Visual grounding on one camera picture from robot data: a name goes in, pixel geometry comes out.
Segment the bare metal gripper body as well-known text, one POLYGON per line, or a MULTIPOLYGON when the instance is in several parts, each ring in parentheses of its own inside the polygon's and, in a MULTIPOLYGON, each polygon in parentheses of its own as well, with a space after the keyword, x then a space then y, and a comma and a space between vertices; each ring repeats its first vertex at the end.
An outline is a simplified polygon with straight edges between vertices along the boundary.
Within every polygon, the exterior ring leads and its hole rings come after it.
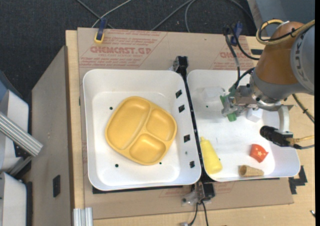
POLYGON ((263 94, 254 85, 239 86, 233 97, 231 103, 236 106, 245 106, 246 109, 263 109, 267 111, 276 111, 281 106, 281 102, 263 94))

